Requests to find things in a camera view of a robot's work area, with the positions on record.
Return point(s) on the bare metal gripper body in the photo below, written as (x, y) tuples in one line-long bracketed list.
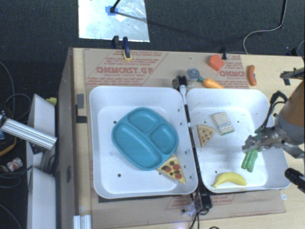
[(271, 138)]

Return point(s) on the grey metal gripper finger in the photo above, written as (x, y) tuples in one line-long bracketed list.
[(258, 147), (247, 144)]

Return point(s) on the green beans bundle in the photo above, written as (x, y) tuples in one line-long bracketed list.
[(249, 161)]

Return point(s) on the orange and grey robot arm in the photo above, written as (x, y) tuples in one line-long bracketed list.
[(294, 108)]

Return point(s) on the white plastic tray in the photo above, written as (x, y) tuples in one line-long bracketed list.
[(107, 166), (228, 156)]

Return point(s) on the white yellow patterned packet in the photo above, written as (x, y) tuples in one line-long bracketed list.
[(223, 123)]

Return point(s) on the yellow banana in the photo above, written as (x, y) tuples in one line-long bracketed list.
[(230, 178)]

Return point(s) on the tan pizza slice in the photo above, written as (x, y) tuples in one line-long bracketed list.
[(205, 133)]

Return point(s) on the thin black and white rod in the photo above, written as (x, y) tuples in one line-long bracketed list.
[(190, 128)]

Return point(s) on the orange sausage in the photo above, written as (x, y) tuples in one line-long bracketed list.
[(251, 75)]

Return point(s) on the orange carrot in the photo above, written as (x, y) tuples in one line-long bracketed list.
[(212, 83)]

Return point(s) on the pepperoni pizza slice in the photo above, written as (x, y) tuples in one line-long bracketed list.
[(173, 169)]

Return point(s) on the orange carton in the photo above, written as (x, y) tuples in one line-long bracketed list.
[(216, 62)]

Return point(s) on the small grey can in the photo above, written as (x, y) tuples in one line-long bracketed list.
[(192, 76)]

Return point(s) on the blue divided plate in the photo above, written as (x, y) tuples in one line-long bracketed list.
[(143, 137)]

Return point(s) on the brown cardboard board red print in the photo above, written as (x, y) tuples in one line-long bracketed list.
[(133, 73)]

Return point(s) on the red and white can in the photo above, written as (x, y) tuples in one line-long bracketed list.
[(14, 164)]

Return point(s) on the black cylinder on white bracket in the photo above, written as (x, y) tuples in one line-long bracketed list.
[(295, 176)]

